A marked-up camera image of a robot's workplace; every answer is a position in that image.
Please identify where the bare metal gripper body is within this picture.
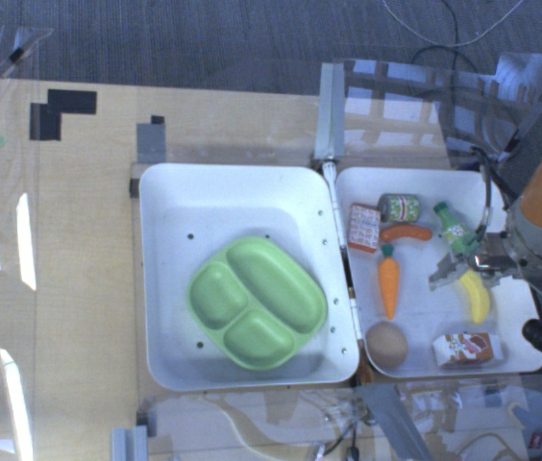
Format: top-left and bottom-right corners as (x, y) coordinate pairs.
(462, 231), (525, 290)

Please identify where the white plastic tray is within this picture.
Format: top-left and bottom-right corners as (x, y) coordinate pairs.
(334, 166), (542, 380)
(137, 161), (361, 394)

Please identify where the green bottle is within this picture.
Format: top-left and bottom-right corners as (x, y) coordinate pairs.
(432, 201), (481, 259)

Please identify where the yellow banana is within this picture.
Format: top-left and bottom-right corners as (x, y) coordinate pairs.
(458, 268), (492, 327)

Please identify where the orange sausage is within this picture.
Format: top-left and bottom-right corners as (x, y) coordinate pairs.
(379, 223), (434, 245)

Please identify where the orange carrot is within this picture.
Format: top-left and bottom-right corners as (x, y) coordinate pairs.
(377, 243), (402, 322)

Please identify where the brown and white carton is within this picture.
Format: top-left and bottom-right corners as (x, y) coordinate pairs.
(431, 331), (505, 370)

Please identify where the green and white can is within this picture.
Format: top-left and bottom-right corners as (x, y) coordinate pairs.
(377, 192), (422, 224)

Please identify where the brown egg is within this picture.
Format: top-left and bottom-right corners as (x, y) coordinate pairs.
(364, 321), (409, 370)

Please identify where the orange and white small carton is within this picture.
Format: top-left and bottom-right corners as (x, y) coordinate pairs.
(347, 202), (382, 255)

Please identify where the green divided plate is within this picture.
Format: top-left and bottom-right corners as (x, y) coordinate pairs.
(186, 234), (330, 373)

